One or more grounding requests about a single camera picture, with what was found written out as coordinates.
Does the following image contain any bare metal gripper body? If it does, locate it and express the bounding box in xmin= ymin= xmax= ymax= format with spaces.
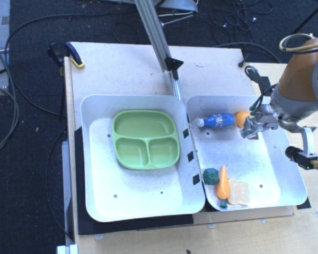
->
xmin=251 ymin=103 xmax=292 ymax=131

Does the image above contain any orange ball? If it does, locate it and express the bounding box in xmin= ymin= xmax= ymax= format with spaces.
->
xmin=234 ymin=111 xmax=253 ymax=129

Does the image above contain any blue bottle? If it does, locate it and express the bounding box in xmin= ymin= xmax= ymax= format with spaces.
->
xmin=197 ymin=113 xmax=236 ymax=129

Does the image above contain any white plastic tray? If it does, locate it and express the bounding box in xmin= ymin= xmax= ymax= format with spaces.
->
xmin=185 ymin=95 xmax=308 ymax=212
xmin=80 ymin=94 xmax=206 ymax=223

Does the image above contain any green broccoli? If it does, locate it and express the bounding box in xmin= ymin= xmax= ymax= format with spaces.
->
xmin=202 ymin=168 xmax=220 ymax=186

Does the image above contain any orange carrot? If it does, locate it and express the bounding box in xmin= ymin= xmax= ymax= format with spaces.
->
xmin=216 ymin=165 xmax=231 ymax=209

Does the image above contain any beige bread slice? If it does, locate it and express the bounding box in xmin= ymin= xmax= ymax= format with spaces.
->
xmin=226 ymin=178 xmax=250 ymax=207

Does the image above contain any black block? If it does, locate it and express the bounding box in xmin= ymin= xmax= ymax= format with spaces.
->
xmin=165 ymin=57 xmax=184 ymax=80

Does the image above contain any green divided plate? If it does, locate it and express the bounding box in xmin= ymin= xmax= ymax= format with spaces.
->
xmin=112 ymin=110 xmax=181 ymax=171

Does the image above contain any pale flat board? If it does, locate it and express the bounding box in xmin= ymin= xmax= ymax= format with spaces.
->
xmin=68 ymin=41 xmax=295 ymax=226

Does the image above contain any black cylinder on white bracket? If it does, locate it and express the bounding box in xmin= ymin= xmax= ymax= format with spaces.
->
xmin=285 ymin=126 xmax=318 ymax=170

